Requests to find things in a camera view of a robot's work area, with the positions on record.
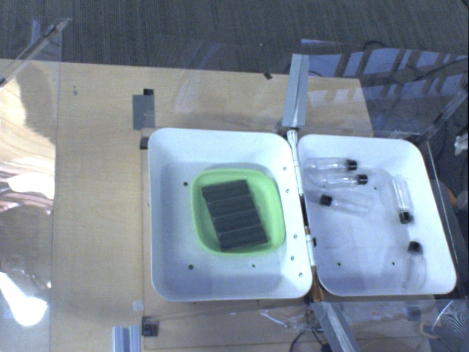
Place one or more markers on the black ribbed rectangular rack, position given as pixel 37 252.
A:
pixel 234 215

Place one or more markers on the white plastic tray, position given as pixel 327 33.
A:
pixel 366 240
pixel 172 211

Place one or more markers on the green square plastic tub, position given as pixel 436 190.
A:
pixel 278 215

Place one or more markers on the clear bottle with black cap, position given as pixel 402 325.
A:
pixel 348 204
pixel 326 164
pixel 337 181
pixel 414 270
pixel 401 196

